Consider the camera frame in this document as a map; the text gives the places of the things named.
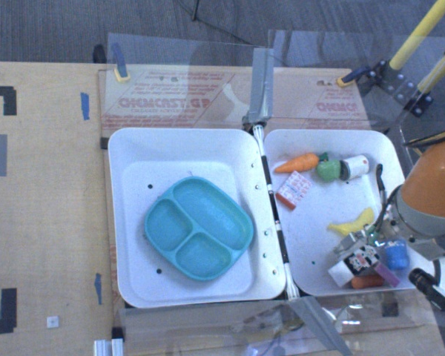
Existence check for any yellow banana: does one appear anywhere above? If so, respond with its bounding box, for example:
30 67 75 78
326 207 376 237

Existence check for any black and white carton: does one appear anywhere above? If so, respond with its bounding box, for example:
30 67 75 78
327 244 381 289

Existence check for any orange carrot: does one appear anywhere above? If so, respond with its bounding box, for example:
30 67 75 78
274 152 321 174

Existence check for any brown cardboard board red print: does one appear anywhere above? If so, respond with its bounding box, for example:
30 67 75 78
97 66 431 335

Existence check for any white can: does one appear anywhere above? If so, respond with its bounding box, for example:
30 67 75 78
339 154 371 182

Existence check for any white plastic tray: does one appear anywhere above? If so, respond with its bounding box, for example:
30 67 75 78
107 126 287 309
263 128 428 298

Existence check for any red and white packet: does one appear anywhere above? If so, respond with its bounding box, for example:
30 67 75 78
274 170 313 211

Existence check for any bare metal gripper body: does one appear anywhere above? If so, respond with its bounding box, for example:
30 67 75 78
349 214 408 247

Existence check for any blue divided plate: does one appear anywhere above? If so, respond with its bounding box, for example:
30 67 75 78
144 176 255 283

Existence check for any purple block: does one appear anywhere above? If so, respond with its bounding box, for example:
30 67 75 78
374 262 401 289

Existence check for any black cylinder on white bracket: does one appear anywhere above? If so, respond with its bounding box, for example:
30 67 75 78
408 254 445 312

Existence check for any green apple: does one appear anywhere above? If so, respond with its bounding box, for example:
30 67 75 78
315 153 343 183

